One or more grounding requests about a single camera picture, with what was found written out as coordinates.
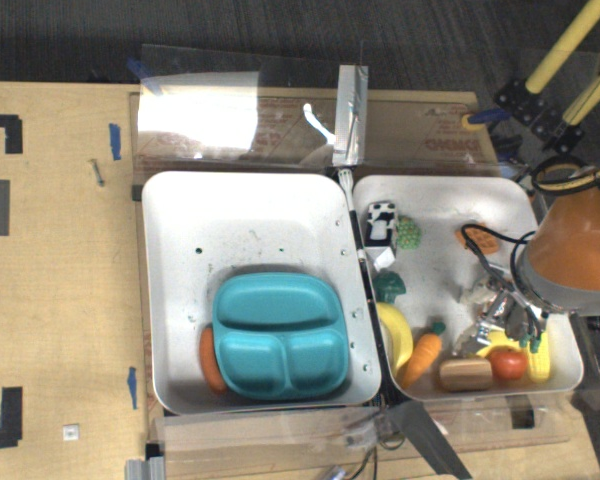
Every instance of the metal bracket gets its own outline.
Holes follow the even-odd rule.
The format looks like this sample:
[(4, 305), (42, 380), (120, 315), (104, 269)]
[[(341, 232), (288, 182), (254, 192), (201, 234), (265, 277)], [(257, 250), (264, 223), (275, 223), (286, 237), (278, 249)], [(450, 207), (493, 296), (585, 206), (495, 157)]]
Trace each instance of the metal bracket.
[(473, 478), (421, 402), (404, 402), (386, 414), (437, 475)]
[(368, 86), (367, 66), (340, 66), (333, 148), (336, 167), (357, 165), (364, 157)]
[(555, 106), (527, 90), (524, 80), (511, 80), (496, 93), (494, 101), (544, 142), (544, 151), (569, 153), (584, 138), (580, 126), (568, 126)]
[(146, 462), (130, 459), (125, 464), (125, 480), (164, 480), (166, 477), (164, 457), (153, 457)]

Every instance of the yellow banana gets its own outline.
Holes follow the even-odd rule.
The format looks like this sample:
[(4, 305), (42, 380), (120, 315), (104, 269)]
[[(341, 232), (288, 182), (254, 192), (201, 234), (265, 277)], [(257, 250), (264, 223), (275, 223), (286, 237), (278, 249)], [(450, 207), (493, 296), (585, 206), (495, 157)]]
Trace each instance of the yellow banana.
[(413, 336), (411, 327), (398, 308), (387, 302), (378, 302), (378, 316), (389, 330), (393, 359), (391, 373), (395, 377), (398, 370), (406, 364), (413, 353)]
[(510, 347), (514, 350), (520, 350), (520, 344), (517, 341), (510, 340), (504, 331), (491, 331), (489, 333), (489, 340), (491, 345), (478, 350), (476, 355), (478, 357), (487, 357), (494, 348), (499, 347)]
[(387, 326), (380, 320), (380, 331), (382, 331), (382, 342), (384, 343), (384, 352), (387, 355), (389, 364), (393, 364), (393, 338)]

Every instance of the orange carrot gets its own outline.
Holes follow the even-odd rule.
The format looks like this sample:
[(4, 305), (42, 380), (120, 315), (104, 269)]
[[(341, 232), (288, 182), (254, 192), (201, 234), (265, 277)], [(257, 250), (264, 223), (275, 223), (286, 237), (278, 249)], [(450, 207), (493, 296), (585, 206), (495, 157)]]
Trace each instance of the orange carrot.
[(440, 335), (446, 329), (441, 322), (433, 324), (431, 332), (424, 334), (416, 343), (411, 359), (400, 375), (400, 386), (407, 389), (433, 364), (442, 350)]
[(200, 336), (200, 366), (202, 366), (202, 375), (207, 381), (209, 388), (216, 395), (225, 393), (229, 388), (222, 378), (218, 362), (216, 360), (216, 351), (213, 348), (213, 330), (207, 327)]

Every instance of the toy tomato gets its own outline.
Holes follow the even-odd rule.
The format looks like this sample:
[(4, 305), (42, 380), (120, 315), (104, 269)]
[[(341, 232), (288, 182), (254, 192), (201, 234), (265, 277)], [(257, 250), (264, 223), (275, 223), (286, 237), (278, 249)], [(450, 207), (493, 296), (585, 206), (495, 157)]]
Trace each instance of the toy tomato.
[(519, 380), (527, 371), (524, 352), (512, 348), (497, 348), (489, 354), (493, 375), (501, 380)]

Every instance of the teal divided plate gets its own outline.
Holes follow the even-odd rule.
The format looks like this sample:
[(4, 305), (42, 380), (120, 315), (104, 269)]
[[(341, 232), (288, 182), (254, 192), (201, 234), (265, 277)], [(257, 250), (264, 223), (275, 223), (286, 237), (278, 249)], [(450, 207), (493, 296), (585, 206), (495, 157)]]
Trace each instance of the teal divided plate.
[(225, 382), (256, 400), (326, 395), (349, 368), (340, 299), (327, 283), (306, 274), (229, 279), (213, 301), (213, 335)]

